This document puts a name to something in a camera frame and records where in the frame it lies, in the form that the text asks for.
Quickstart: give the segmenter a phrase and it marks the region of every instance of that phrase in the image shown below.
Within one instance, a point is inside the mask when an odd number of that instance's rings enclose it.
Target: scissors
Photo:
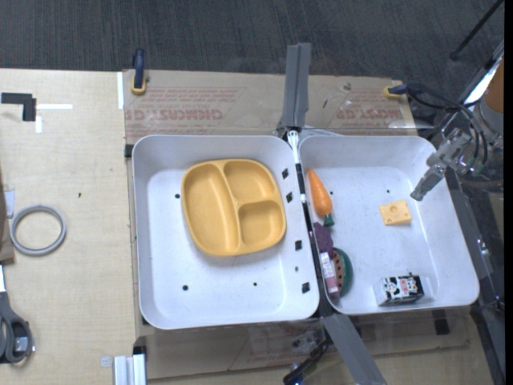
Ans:
[[[29,355],[31,349],[29,324],[10,308],[0,262],[0,360],[5,357],[9,363],[19,363]]]

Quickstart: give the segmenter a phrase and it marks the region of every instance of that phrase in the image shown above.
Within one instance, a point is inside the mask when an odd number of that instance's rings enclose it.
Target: cheese slice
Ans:
[[[382,214],[385,225],[409,224],[411,222],[411,213],[406,200],[380,205],[379,211]]]

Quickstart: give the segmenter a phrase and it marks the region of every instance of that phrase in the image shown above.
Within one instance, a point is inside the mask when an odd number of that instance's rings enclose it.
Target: toy carrot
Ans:
[[[310,190],[312,191],[313,207],[317,214],[324,218],[324,226],[331,227],[335,225],[331,217],[333,211],[333,203],[325,186],[322,184],[321,179],[317,176],[315,171],[310,169],[308,171],[310,180]]]

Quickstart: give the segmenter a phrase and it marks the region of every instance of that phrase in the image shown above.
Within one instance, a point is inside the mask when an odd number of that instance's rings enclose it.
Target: black scissors handle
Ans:
[[[17,351],[16,338],[21,337],[27,338],[26,349]],[[19,363],[30,353],[31,348],[32,333],[29,324],[12,311],[7,292],[0,292],[0,358],[5,355],[8,362]]]

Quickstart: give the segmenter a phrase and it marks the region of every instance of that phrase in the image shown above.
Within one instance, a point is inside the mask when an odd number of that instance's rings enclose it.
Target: yellow divided plate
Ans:
[[[212,160],[182,178],[182,204],[192,239],[216,256],[267,249],[285,234],[285,210],[271,172],[255,160]]]

